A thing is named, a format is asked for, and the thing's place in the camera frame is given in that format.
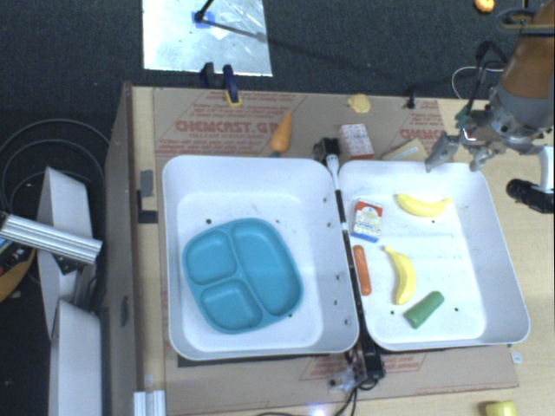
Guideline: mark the yellow block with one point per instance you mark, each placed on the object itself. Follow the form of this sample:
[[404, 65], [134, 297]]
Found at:
[[500, 409]]

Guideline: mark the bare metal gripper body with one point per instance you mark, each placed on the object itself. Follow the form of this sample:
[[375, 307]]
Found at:
[[498, 134]]

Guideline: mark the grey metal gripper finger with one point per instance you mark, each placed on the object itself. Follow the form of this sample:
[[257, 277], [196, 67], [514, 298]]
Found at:
[[481, 157], [442, 150]]

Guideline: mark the pink and white carton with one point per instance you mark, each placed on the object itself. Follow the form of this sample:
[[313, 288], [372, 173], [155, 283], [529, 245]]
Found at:
[[356, 142]]

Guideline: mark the orange sausage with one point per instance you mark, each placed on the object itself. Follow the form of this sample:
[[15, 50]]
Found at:
[[362, 271]]

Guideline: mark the black cylinder on white bracket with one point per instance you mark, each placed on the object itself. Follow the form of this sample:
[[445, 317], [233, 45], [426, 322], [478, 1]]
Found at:
[[531, 193]]

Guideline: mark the red and blue carton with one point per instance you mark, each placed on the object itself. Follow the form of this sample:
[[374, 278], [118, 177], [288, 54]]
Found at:
[[367, 220]]

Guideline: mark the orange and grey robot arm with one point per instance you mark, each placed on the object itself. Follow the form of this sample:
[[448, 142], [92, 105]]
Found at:
[[526, 65]]

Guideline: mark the green cylinder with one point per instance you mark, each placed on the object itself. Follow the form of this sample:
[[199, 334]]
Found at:
[[424, 310]]

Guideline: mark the white plastic tray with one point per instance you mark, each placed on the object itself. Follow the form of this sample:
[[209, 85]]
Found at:
[[316, 249], [459, 249]]

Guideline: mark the thin black and white rod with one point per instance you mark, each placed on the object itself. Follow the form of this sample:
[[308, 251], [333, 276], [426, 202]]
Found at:
[[341, 206]]

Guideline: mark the yellow biscuit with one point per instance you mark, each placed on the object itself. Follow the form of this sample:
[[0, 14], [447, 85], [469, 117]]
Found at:
[[359, 103]]

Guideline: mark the brown cardboard board red print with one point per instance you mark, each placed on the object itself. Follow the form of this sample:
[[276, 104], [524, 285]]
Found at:
[[243, 121]]

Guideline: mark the yellow banana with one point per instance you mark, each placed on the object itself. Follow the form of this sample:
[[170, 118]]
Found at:
[[403, 275], [420, 207]]

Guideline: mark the orange carrot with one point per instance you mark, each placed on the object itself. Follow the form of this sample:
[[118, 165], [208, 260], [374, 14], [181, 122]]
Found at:
[[282, 134]]

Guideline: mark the blue divided plate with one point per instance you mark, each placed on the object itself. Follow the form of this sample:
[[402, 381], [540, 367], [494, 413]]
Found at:
[[251, 267]]

